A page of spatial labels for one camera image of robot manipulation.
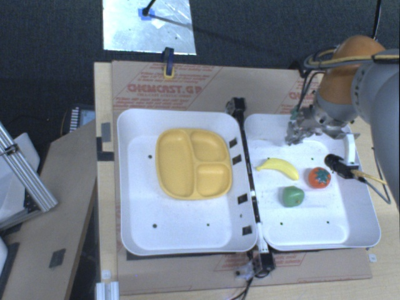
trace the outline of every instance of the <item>banana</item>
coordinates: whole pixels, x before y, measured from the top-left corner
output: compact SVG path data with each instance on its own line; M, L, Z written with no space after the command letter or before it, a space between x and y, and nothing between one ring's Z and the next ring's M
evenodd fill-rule
M276 157L271 157L265 160L265 162L256 168L257 171L262 169L273 169L278 170L287 175L292 180L299 179L299 173L297 169L286 160L278 159Z

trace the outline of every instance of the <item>cardboard sheet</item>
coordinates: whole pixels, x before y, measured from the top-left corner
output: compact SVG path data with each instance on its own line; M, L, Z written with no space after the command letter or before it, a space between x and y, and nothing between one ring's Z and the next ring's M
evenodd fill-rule
M297 71L176 64L175 78L163 79L163 66L151 62L112 63L115 120L129 108L223 112L232 97L246 98L252 113L288 114L297 103L303 80ZM317 88L318 78L310 92ZM304 105L310 104L306 97ZM117 152L117 141L114 151ZM235 270L248 262L246 253L137 257L120 237L118 159L116 170L117 267L121 295L236 288L245 281ZM254 285L310 283L371 278L365 249L285 252L274 255L276 269Z

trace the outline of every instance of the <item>toy green pepper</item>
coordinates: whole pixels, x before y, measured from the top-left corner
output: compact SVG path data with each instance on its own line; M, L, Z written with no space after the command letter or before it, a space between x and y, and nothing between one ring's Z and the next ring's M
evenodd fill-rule
M304 200L304 191L295 186L285 187L283 190L283 205L285 207L296 207Z

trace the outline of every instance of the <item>yellow divided tray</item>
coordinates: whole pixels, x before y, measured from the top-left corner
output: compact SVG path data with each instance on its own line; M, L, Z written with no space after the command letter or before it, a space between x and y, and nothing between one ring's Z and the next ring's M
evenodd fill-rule
M176 199L210 199L232 185L228 148L221 136L203 129L170 129L156 145L159 184Z

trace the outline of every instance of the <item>tomato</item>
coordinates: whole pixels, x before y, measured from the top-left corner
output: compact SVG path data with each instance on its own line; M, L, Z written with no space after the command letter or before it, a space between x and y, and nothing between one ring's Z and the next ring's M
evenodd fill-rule
M331 182L331 174L323 167L315 167L308 175L308 182L313 188L326 188Z

